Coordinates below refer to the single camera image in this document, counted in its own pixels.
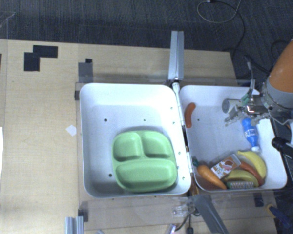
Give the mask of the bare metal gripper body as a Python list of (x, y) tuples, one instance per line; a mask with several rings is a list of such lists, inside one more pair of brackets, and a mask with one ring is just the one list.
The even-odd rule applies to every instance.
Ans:
[(260, 95), (244, 95), (238, 103), (237, 109), (240, 119), (250, 118), (252, 121), (260, 121), (270, 117)]

